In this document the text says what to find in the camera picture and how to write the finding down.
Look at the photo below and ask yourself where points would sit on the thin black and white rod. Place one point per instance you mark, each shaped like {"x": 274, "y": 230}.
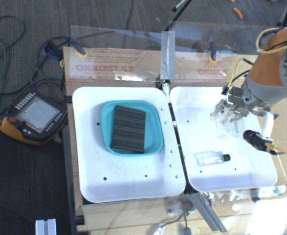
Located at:
{"x": 175, "y": 126}

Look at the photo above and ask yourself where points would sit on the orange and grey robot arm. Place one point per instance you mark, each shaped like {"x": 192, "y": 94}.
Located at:
{"x": 268, "y": 65}

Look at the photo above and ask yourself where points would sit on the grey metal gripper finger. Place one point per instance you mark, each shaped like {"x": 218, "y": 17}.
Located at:
{"x": 231, "y": 116}
{"x": 217, "y": 110}

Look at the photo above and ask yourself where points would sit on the black cylinder on white bracket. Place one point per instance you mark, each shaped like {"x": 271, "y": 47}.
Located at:
{"x": 253, "y": 137}

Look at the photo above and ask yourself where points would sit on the dark grey striped block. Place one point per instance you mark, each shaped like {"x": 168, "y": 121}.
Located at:
{"x": 128, "y": 128}

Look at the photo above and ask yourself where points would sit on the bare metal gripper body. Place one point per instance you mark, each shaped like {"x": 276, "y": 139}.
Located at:
{"x": 238, "y": 101}

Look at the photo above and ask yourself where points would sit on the blue plate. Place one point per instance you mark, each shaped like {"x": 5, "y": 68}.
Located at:
{"x": 153, "y": 131}

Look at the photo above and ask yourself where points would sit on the clear plastic bottle black cap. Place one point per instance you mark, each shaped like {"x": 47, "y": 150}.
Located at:
{"x": 211, "y": 158}

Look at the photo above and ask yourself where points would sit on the white plastic tray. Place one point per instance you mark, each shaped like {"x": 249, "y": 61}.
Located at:
{"x": 123, "y": 180}
{"x": 206, "y": 180}

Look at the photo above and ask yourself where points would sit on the orange sausage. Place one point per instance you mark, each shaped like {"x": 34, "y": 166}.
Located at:
{"x": 238, "y": 13}

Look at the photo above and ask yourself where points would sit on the brown cardboard board red print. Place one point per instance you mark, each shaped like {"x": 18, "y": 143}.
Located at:
{"x": 133, "y": 60}

